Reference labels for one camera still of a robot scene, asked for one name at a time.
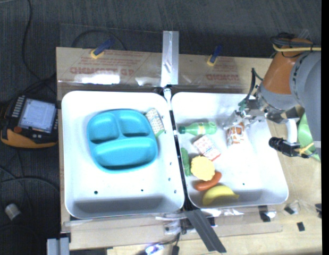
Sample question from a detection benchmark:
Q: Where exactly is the blue divided plate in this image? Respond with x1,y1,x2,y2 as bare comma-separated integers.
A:
86,108,158,173

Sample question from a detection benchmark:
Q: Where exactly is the yellow banana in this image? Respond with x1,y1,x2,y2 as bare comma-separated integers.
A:
201,184,240,207

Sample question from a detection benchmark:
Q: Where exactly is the black cylinder on white bracket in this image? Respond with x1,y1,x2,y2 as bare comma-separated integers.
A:
268,117,302,158

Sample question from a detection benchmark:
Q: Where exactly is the green cucumber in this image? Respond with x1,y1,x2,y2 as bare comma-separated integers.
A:
180,147,193,177

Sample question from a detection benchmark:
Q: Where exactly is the orange sausage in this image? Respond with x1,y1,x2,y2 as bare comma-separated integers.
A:
193,171,223,192

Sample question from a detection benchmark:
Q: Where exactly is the green plastic bottle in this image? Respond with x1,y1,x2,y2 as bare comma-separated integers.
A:
178,121,218,137

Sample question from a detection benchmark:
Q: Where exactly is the red and white carton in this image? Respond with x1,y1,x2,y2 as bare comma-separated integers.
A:
192,134,222,162

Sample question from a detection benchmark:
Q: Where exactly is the yellow round biscuit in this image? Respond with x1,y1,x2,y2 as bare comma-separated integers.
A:
190,155,216,182

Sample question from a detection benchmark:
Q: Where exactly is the brown cardboard board, red print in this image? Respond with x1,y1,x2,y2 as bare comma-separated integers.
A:
55,46,284,235

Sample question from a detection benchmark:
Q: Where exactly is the light green bag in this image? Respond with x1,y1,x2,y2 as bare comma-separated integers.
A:
297,112,321,162

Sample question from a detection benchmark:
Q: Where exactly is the white plastic tray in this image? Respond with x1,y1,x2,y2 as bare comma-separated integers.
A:
61,90,185,219
171,91,289,210

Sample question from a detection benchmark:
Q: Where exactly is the grey metal cylinder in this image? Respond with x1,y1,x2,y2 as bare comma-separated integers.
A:
4,203,22,221

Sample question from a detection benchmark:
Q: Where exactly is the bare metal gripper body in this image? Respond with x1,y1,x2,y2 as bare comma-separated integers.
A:
238,96,285,124

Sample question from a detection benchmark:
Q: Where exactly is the white checked packet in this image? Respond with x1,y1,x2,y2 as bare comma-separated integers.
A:
145,107,165,138

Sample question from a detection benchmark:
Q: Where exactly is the orange and white carton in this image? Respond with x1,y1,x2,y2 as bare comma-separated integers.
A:
224,122,246,147

